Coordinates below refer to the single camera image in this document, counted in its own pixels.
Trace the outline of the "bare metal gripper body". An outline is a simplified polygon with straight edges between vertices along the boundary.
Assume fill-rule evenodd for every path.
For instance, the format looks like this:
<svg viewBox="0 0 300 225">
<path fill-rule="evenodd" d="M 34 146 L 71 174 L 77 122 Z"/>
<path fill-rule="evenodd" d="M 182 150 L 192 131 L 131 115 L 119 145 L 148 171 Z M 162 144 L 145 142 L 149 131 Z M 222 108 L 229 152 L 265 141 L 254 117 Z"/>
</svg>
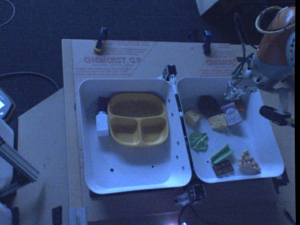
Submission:
<svg viewBox="0 0 300 225">
<path fill-rule="evenodd" d="M 234 91 L 256 91 L 258 83 L 255 81 L 257 72 L 252 67 L 245 67 L 233 72 L 230 86 Z"/>
</svg>

